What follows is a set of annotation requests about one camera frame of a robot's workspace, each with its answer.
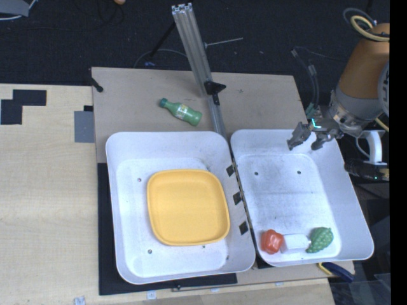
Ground black cylinder on white bracket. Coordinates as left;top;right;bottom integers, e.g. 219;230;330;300
344;129;390;181

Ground red toy pepper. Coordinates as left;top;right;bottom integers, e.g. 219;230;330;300
261;229;285;255

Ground brown cardboard board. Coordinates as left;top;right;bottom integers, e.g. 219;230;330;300
91;67;355;294

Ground yellow plate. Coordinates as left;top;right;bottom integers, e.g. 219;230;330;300
146;168;231;247

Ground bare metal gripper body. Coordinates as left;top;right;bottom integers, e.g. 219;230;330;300
312;105;363;140

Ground green plastic bottle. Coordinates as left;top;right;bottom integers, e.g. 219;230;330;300
158;97;204;127

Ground green toy grapes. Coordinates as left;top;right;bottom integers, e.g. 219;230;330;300
305;226;335;254

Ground white plastic tray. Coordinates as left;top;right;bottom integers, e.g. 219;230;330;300
230;128;375;268
105;130;257;285

